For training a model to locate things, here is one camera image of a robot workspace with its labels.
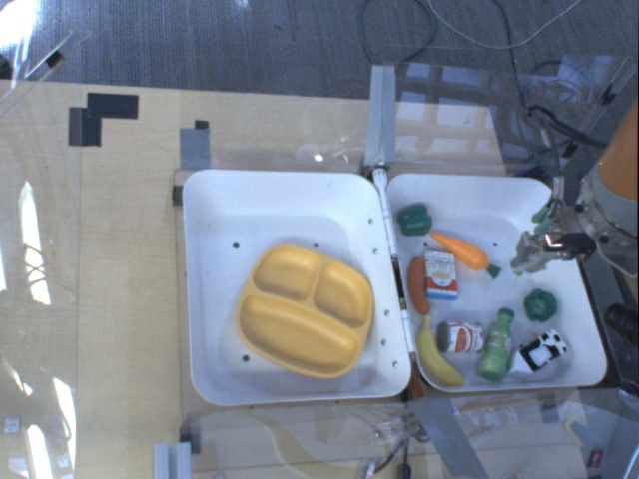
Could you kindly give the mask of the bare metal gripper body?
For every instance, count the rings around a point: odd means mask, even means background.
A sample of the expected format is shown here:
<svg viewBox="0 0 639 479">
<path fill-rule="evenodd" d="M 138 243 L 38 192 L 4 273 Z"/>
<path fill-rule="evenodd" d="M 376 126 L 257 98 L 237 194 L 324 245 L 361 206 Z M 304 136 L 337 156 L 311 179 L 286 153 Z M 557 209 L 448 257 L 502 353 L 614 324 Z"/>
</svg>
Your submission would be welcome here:
<svg viewBox="0 0 639 479">
<path fill-rule="evenodd" d="M 548 204 L 548 225 L 542 232 L 545 248 L 569 258 L 597 252 L 614 267 L 625 266 L 625 232 L 594 202 L 568 207 L 560 201 Z"/>
</svg>

